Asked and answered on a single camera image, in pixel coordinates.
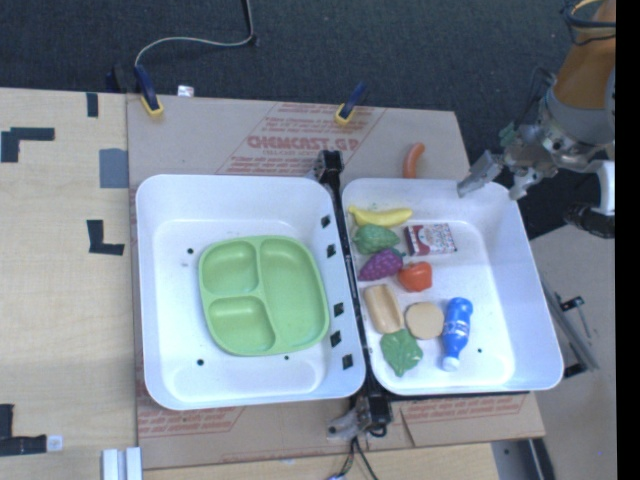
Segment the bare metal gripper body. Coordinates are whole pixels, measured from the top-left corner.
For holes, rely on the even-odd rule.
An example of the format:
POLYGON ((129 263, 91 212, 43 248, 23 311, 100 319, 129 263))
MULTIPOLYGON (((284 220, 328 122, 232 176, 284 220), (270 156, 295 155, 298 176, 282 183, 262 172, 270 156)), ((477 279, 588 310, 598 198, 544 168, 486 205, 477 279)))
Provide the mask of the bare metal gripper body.
POLYGON ((579 141, 555 122, 519 125, 501 131, 503 162, 514 173, 534 170, 552 177, 559 169, 584 172, 596 153, 594 145, 579 141))

